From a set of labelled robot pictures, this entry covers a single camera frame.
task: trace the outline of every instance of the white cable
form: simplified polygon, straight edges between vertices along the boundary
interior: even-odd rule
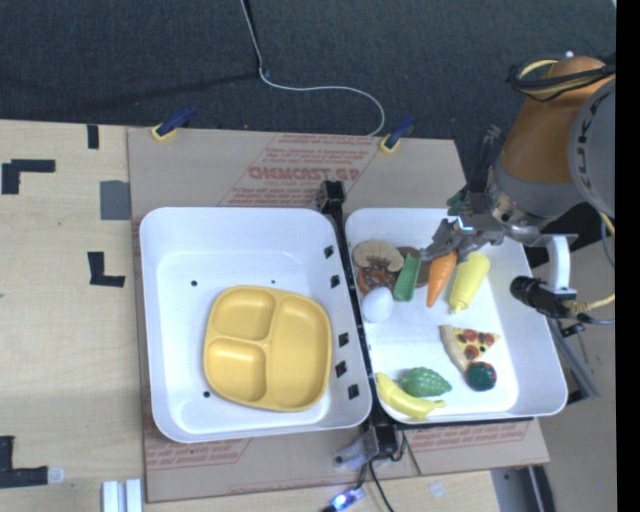
[[[251,26],[251,20],[249,19],[249,13],[247,12],[247,8],[244,5],[244,1],[240,0],[240,5],[242,6],[242,12],[244,13],[244,18],[247,22],[247,27],[249,28],[249,34],[251,35],[251,42],[253,43],[253,48],[256,52],[256,55],[258,57],[258,73],[260,74],[260,79],[267,84],[270,87],[273,87],[275,89],[280,89],[283,91],[293,91],[293,92],[311,92],[311,91],[327,91],[327,90],[334,90],[334,91],[348,91],[348,92],[354,92],[356,94],[360,94],[362,96],[365,96],[366,98],[370,99],[375,105],[376,107],[378,107],[378,110],[380,111],[380,124],[378,125],[378,128],[376,128],[376,130],[374,132],[371,132],[369,134],[370,137],[377,135],[378,132],[380,130],[382,130],[384,123],[385,123],[385,115],[384,115],[384,108],[382,107],[382,105],[380,104],[380,102],[374,98],[371,94],[369,94],[368,92],[364,92],[361,91],[360,89],[354,89],[353,87],[346,87],[346,86],[342,86],[342,85],[320,85],[320,86],[314,86],[314,87],[289,87],[286,85],[279,85],[279,84],[275,84],[272,81],[270,81],[265,75],[264,75],[264,70],[262,68],[262,54],[260,53],[260,48],[258,47],[258,41],[256,40],[256,36],[253,32],[253,27]]]

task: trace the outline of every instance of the white tray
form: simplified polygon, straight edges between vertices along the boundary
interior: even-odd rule
[[[366,419],[372,397],[335,231],[323,215],[296,208],[160,208],[143,219],[140,242],[151,405],[164,435],[200,442],[347,428]],[[331,375],[313,407],[246,407],[207,385],[208,315],[217,295],[236,285],[299,293],[327,312]]]
[[[367,240],[385,240],[396,247],[424,248],[431,243],[446,210],[372,208],[353,212],[346,221],[346,236],[353,249]],[[452,391],[437,397],[446,402],[426,420],[415,420],[388,407],[385,411],[407,424],[462,422],[545,416],[559,412],[567,400],[567,387],[546,319],[511,296],[509,286],[519,275],[531,276],[522,246],[505,240],[481,249],[491,270],[471,306],[457,314],[446,299],[452,280],[437,302],[426,307],[426,287],[416,288],[410,302],[394,301],[391,317],[382,323],[364,322],[374,372],[393,379],[413,367],[440,373]],[[353,263],[354,272],[357,266]],[[501,335],[481,360],[497,372],[496,387],[476,392],[464,382],[440,340],[438,326],[473,327]]]

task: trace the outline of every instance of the dark fabric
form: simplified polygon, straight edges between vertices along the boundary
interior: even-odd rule
[[[349,92],[280,91],[257,77],[241,0],[0,0],[0,118],[368,134],[375,105]],[[270,79],[375,96],[388,133],[453,138],[472,168],[485,129],[511,126],[524,60],[616,51],[611,0],[250,0]]]

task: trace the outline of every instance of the carrot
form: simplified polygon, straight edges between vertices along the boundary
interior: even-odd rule
[[[442,290],[444,290],[453,269],[458,262],[458,252],[451,251],[444,256],[438,256],[431,260],[429,267],[429,283],[427,285],[427,307],[430,308],[436,302]]]

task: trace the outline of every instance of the brown donut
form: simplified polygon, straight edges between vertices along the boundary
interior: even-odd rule
[[[416,258],[420,257],[420,251],[415,247],[398,247],[397,248],[402,257],[406,257],[407,254],[411,254]],[[416,288],[420,288],[421,286],[426,286],[429,282],[429,267],[431,266],[431,262],[422,261],[420,264],[420,270],[418,271],[418,280],[416,281]]]
[[[365,295],[380,286],[386,286],[393,291],[393,287],[396,285],[396,276],[389,271],[386,265],[376,262],[358,271],[356,283]]]

